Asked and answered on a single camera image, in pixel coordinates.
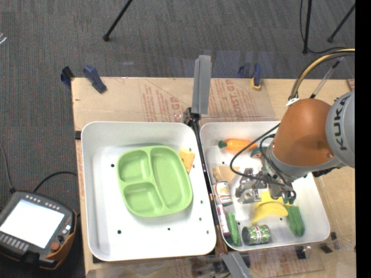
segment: gray carpet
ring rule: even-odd
[[[355,11],[327,41],[355,0],[312,0],[306,54],[308,0],[301,25],[301,0],[134,0],[103,41],[126,1],[0,0],[0,32],[8,37],[0,45],[0,142],[17,190],[77,170],[71,91],[60,81],[65,66],[75,76],[91,64],[101,76],[193,77],[195,59],[207,54],[213,78],[235,78],[239,67],[255,63],[262,78],[297,78],[319,52],[355,47]],[[322,64],[307,78],[322,78],[329,67]],[[355,78],[354,57],[332,78]],[[0,206],[10,198],[5,174],[0,156]],[[73,175],[57,175],[39,192],[79,210]],[[81,242],[78,233],[54,272],[24,269],[1,256],[0,277],[84,277]]]

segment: wooden table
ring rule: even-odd
[[[90,80],[74,78],[71,81],[74,123],[77,137],[84,125],[95,120],[179,122],[184,110],[192,103],[193,79],[190,78],[102,78],[107,91],[98,93]],[[221,120],[280,120],[286,111],[285,104],[294,84],[294,79],[263,79],[261,90],[250,87],[250,79],[212,79],[210,85],[209,115]],[[320,80],[306,79],[299,88],[299,97],[307,98],[315,90]],[[317,98],[329,104],[349,91],[345,80],[326,82]],[[105,277],[107,271],[115,277],[123,273],[125,277],[139,277],[128,263],[93,262],[87,238],[87,219],[85,191],[83,185],[83,166],[81,140],[76,140],[79,171],[79,195],[81,205],[81,224],[85,272],[95,278]],[[308,268],[299,269],[296,261],[279,261],[277,270],[286,277],[356,277],[355,254],[355,170],[344,167],[315,179],[325,207],[331,231],[336,239],[329,238],[325,244],[308,246]],[[265,253],[260,261],[253,263],[251,273],[254,277],[269,277],[272,273],[264,270]],[[188,264],[173,262],[164,269],[146,277],[162,275],[192,277]]]

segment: black cable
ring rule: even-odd
[[[261,139],[260,141],[260,150],[262,150],[262,146],[263,146],[263,141],[266,140],[266,139],[269,139],[269,138],[274,138],[275,134],[272,134],[272,135],[269,135],[269,136],[266,136],[264,137],[263,139]],[[278,168],[273,164],[272,160],[270,158],[268,158],[268,156],[264,153],[264,151],[261,151],[261,155],[263,158],[265,158],[265,160],[269,163],[269,165],[271,165],[271,167],[276,171],[276,173],[278,174],[278,176],[282,179],[283,183],[289,187],[288,183],[286,182],[284,176],[282,175],[282,173],[278,170]]]
[[[36,192],[36,191],[39,189],[39,187],[40,187],[40,186],[41,186],[45,181],[47,181],[48,179],[52,178],[53,176],[55,176],[55,175],[59,175],[59,174],[72,174],[72,175],[77,176],[76,173],[71,172],[71,171],[58,171],[58,172],[52,173],[52,174],[50,174],[49,176],[45,177],[42,181],[40,181],[40,182],[37,184],[37,186],[34,188],[33,191]]]
[[[240,175],[240,176],[243,176],[243,177],[248,177],[248,178],[251,178],[251,179],[255,179],[255,180],[260,180],[260,181],[264,181],[266,183],[272,183],[272,184],[276,184],[276,185],[279,185],[279,186],[282,186],[284,188],[287,188],[289,190],[292,191],[292,188],[290,186],[287,186],[286,184],[282,184],[282,183],[279,183],[279,182],[276,182],[276,181],[272,181],[272,180],[266,180],[265,178],[262,178],[262,177],[256,177],[256,176],[253,176],[253,175],[248,175],[248,174],[244,174],[244,173],[241,173],[241,172],[238,172],[236,171],[235,169],[233,169],[233,161],[241,154],[243,153],[245,150],[247,150],[251,145],[253,145],[254,143],[256,143],[259,139],[262,139],[264,138],[266,135],[268,135],[270,132],[274,131],[275,129],[277,129],[279,127],[279,124],[277,124],[276,126],[274,126],[272,129],[268,130],[267,132],[265,132],[263,135],[261,135],[260,137],[256,138],[254,141],[252,141],[250,144],[248,144],[247,146],[245,146],[244,148],[242,148],[239,152],[237,152],[234,157],[231,159],[231,163],[230,163],[230,169],[233,173],[237,174],[237,175]],[[278,173],[278,175],[282,178],[282,180],[284,182],[285,179],[281,176],[281,174]]]
[[[330,68],[330,69],[332,69],[332,70],[334,70],[339,64],[340,64],[340,62],[341,62],[341,59],[342,59],[343,57],[340,57],[340,58],[336,58],[337,60],[336,60],[336,62],[335,62],[335,64],[333,64],[332,65],[332,67]],[[315,93],[312,93],[312,95],[309,97],[309,99],[314,99],[316,96],[317,96],[317,94],[315,94]]]
[[[223,276],[222,278],[227,278],[229,275],[230,275],[231,273],[227,273],[227,274],[225,274],[225,276]]]
[[[326,60],[323,60],[322,62],[318,63],[316,66],[314,66],[313,68],[316,68],[318,66],[320,66],[321,64],[323,63],[326,63],[328,61],[332,61],[332,60],[335,60],[335,59],[338,59],[339,57],[350,57],[350,56],[354,56],[354,53],[351,53],[351,52],[348,52],[348,53],[345,53],[345,54],[342,54],[342,55],[334,55],[333,57],[330,57],[330,58],[327,58]],[[298,93],[298,90],[296,91],[296,94],[295,96],[289,96],[288,97],[288,100],[292,99],[292,98],[299,98],[299,93]]]
[[[9,192],[10,193],[15,193],[16,189],[14,188],[13,184],[12,184],[12,180],[10,180],[10,175],[9,175],[9,168],[8,168],[8,161],[6,160],[6,154],[5,154],[5,150],[4,150],[4,147],[2,146],[1,142],[0,142],[0,148],[1,148],[1,152],[2,152],[2,156],[4,158],[4,166],[5,166],[5,173],[6,173],[6,179],[9,183]]]
[[[319,66],[320,64],[327,62],[329,60],[333,60],[334,58],[344,57],[344,56],[354,56],[355,55],[355,49],[343,49],[343,50],[337,50],[335,52],[328,53],[324,56],[321,56],[320,58],[314,60],[311,62],[308,66],[303,69],[300,76],[296,79],[292,91],[289,96],[289,100],[291,98],[298,98],[298,90],[301,82],[304,80],[304,78],[307,76],[309,72],[311,72],[314,68]]]
[[[305,42],[305,39],[304,39],[304,35],[303,35],[303,26],[301,25],[301,13],[303,11],[303,1],[304,0],[301,0],[300,2],[300,13],[299,13],[299,21],[300,21],[300,33],[301,33],[301,39],[303,40],[303,42]],[[310,50],[308,47],[307,47],[307,50],[311,53],[315,53],[315,54],[321,54],[321,53],[327,53],[329,52],[330,50],[333,50],[333,49],[344,49],[344,47],[341,47],[341,46],[338,46],[338,47],[331,47],[329,49],[326,49],[326,50],[323,50],[321,52],[314,52],[313,50]]]

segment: green can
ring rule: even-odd
[[[271,240],[271,231],[267,225],[244,226],[242,240],[246,245],[265,244]]]

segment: blue clamp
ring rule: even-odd
[[[69,66],[66,66],[62,70],[62,74],[60,75],[60,80],[69,88],[71,89],[71,79],[74,78],[75,75],[71,72]]]
[[[244,66],[241,66],[237,72],[237,78],[250,78],[249,75],[250,63],[246,63]]]
[[[91,65],[86,65],[83,68],[82,71],[85,74],[85,77],[89,78],[93,81],[93,87],[99,92],[102,93],[107,89],[107,87],[104,85],[102,80],[100,79],[100,76],[97,72],[97,69]]]
[[[255,64],[254,67],[254,75],[251,79],[251,87],[255,90],[260,90],[260,77],[261,77],[261,68],[258,63]]]

